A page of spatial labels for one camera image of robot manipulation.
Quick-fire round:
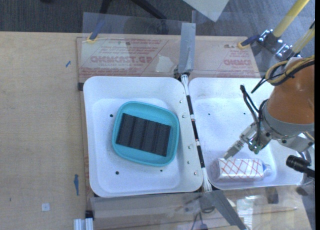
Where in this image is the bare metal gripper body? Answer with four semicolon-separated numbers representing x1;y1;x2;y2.
239;123;273;150

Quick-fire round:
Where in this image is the white packet with red grid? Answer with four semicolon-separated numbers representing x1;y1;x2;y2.
209;158;273;182

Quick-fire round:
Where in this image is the white plastic tray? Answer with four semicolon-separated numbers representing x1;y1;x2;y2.
82;75;204;198
187;77;305;191

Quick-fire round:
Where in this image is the thin black and white rod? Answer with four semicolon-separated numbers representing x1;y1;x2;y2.
180;74;213;193

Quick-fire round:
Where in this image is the black ribbed rectangular block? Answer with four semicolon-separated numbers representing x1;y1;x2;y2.
115;113;172;157

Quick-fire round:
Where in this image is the teal plastic bowl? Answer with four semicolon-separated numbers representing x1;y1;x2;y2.
111;100;181;167

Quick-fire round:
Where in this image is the brown cardboard board red print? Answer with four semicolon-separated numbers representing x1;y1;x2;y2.
76;36;263;225

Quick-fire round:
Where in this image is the black cylinder on white bracket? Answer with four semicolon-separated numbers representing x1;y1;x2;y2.
285;155;315;178

